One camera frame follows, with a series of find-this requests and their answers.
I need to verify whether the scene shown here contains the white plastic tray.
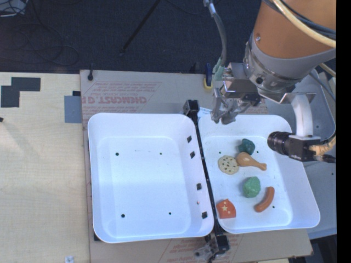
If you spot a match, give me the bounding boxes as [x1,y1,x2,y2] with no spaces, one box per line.
[87,112,215,244]
[197,113,321,235]

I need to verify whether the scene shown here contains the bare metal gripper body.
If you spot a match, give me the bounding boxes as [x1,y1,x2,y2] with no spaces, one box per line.
[220,44,302,111]

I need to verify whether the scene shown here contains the black block with wires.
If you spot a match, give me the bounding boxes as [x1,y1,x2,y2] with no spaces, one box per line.
[213,234,230,255]
[183,99,200,118]

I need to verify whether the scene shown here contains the light green broccoli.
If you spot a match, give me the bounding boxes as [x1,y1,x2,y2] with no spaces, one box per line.
[242,176,262,199]

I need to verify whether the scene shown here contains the beige dotted biscuit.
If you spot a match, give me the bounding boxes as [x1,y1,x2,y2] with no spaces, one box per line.
[217,155,240,175]

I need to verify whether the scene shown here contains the tan chicken drumstick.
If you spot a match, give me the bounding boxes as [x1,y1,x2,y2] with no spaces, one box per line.
[235,151,268,171]

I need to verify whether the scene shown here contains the dark green broccoli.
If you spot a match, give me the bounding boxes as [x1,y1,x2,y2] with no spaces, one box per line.
[237,138,256,156]

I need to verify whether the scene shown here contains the brown cardboard board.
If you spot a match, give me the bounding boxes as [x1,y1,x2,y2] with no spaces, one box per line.
[79,69,314,263]

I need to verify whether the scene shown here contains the thin black rod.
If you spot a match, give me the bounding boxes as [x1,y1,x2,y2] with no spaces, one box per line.
[191,111,223,238]

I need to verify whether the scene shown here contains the black cylinder on white bracket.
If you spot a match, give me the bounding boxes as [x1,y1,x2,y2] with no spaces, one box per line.
[267,92,322,163]

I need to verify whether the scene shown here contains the orange brown sausage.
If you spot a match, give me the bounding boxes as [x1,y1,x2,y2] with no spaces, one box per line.
[253,186,275,213]

